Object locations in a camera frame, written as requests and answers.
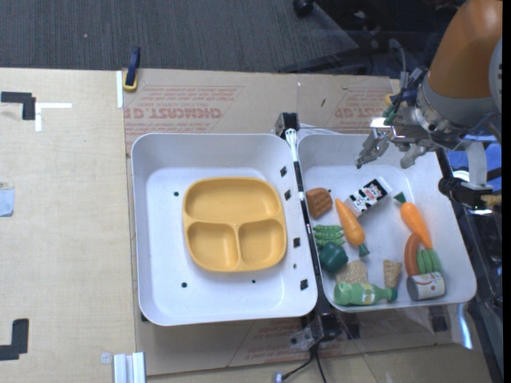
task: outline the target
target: gray carpet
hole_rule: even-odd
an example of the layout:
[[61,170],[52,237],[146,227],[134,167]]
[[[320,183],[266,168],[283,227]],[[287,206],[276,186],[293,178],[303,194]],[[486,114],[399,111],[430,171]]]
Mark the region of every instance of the gray carpet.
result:
[[293,0],[0,0],[0,66],[274,72],[354,48],[319,9]]

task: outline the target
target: green bottle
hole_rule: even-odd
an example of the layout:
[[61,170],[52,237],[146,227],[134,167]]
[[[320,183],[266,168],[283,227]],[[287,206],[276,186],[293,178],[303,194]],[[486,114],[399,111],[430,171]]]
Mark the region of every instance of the green bottle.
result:
[[368,282],[339,282],[334,289],[334,301],[339,305],[373,305],[380,299],[393,302],[398,298],[395,288],[379,288]]

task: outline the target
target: yellow plate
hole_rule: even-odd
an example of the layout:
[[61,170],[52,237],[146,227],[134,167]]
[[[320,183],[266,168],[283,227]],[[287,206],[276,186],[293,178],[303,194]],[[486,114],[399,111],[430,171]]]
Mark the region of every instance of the yellow plate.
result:
[[216,177],[195,182],[184,195],[183,222],[188,252],[206,270],[262,270],[286,253],[279,194],[261,179]]

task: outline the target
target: tin can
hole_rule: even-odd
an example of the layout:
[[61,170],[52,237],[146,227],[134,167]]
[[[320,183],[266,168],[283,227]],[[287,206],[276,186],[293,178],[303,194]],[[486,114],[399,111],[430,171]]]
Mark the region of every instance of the tin can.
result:
[[406,289],[412,301],[422,301],[446,294],[446,282],[438,271],[412,275],[406,280]]

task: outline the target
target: brown cylinder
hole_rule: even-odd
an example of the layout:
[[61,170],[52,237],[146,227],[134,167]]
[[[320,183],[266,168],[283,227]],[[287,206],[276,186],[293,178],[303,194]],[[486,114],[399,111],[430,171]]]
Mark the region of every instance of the brown cylinder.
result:
[[450,98],[486,98],[489,61],[502,35],[502,0],[467,0],[454,15],[431,63],[427,80]]

